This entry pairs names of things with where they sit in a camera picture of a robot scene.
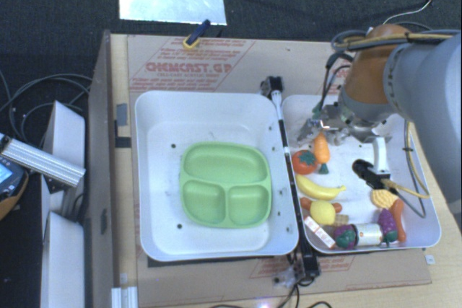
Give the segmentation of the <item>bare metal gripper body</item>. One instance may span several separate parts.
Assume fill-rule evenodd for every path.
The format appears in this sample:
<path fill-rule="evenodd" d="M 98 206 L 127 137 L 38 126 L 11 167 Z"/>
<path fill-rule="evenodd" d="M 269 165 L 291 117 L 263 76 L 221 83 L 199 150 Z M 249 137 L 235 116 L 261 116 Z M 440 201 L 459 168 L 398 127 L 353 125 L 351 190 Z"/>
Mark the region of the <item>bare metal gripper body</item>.
<path fill-rule="evenodd" d="M 348 138 L 355 138 L 362 144 L 371 144 L 379 137 L 373 131 L 375 123 L 358 118 L 349 108 L 340 103 L 325 105 L 319 114 L 319 121 L 326 131 L 347 129 Z"/>

